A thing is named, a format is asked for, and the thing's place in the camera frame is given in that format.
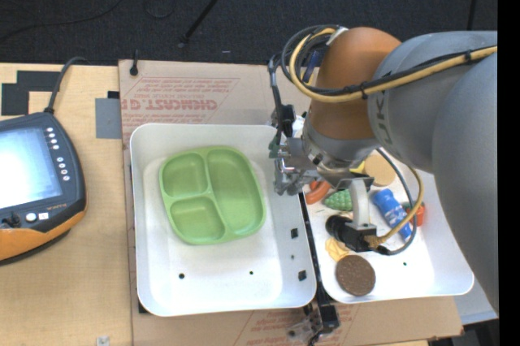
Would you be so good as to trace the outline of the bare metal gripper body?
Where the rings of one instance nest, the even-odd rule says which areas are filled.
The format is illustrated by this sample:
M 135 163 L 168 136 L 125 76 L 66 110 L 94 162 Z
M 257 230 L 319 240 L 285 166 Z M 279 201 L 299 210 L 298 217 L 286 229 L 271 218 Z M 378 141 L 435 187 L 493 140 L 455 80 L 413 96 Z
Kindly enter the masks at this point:
M 303 188 L 313 181 L 324 181 L 334 189 L 344 189 L 358 178 L 351 171 L 350 160 L 334 158 L 303 138 L 287 138 L 274 155 L 275 173 L 284 173 L 287 177 L 286 190 L 294 175 L 302 178 Z

